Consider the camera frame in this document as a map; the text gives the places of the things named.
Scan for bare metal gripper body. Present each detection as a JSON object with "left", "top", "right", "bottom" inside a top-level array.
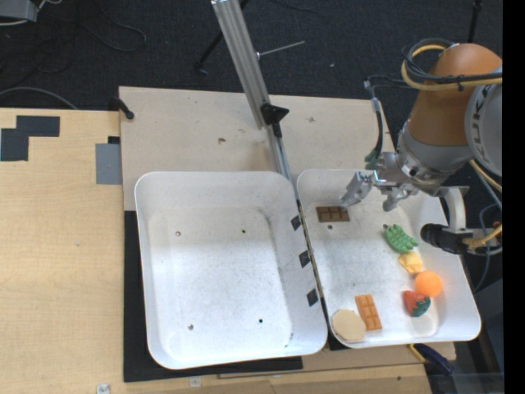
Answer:
[{"left": 371, "top": 151, "right": 445, "bottom": 199}]

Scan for brown chocolate bar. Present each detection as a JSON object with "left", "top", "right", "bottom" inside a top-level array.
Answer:
[{"left": 315, "top": 205, "right": 351, "bottom": 224}]

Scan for green toy leaf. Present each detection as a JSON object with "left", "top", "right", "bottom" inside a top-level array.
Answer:
[{"left": 382, "top": 223, "right": 420, "bottom": 255}]

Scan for yellow toy fruit piece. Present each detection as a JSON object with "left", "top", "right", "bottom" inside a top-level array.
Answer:
[{"left": 397, "top": 251, "right": 424, "bottom": 275}]

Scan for white plastic tray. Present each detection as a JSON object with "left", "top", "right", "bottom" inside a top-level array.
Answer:
[
  {"left": 134, "top": 170, "right": 330, "bottom": 371},
  {"left": 295, "top": 167, "right": 482, "bottom": 350}
]

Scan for orange ball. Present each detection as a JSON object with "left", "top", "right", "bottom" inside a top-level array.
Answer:
[{"left": 413, "top": 270, "right": 444, "bottom": 299}]

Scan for red toy strawberry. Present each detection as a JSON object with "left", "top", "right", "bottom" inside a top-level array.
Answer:
[{"left": 401, "top": 290, "right": 432, "bottom": 318}]

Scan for orange wafer biscuit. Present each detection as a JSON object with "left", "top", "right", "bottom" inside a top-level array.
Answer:
[{"left": 354, "top": 293, "right": 384, "bottom": 332}]

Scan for beige round biscuit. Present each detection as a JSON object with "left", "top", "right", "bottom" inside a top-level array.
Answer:
[{"left": 331, "top": 308, "right": 368, "bottom": 343}]

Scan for pale wood board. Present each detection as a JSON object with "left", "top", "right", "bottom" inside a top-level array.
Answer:
[{"left": 118, "top": 86, "right": 457, "bottom": 382}]

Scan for black cylinder on white bracket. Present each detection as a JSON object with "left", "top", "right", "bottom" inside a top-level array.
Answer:
[{"left": 419, "top": 185, "right": 473, "bottom": 256}]

